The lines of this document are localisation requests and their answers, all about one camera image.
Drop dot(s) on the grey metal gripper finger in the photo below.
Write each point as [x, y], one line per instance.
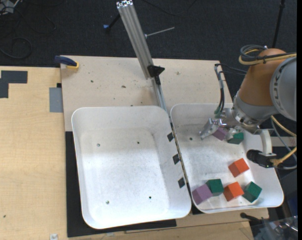
[230, 134]
[207, 130]

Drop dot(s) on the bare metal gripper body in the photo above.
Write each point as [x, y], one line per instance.
[240, 120]

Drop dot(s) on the purple cube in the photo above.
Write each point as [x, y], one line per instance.
[202, 194]
[220, 133]

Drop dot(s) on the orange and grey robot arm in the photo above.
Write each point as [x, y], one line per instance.
[260, 89]

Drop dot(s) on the green cube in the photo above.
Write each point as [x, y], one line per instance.
[215, 186]
[251, 191]
[236, 138]

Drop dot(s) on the white plastic tray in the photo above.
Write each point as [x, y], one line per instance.
[125, 169]
[210, 159]

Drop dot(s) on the orange cube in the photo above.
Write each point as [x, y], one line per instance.
[238, 167]
[233, 191]

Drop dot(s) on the pale wood board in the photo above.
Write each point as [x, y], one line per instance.
[110, 84]

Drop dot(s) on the black cylinder on white bracket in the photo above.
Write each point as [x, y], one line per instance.
[263, 156]

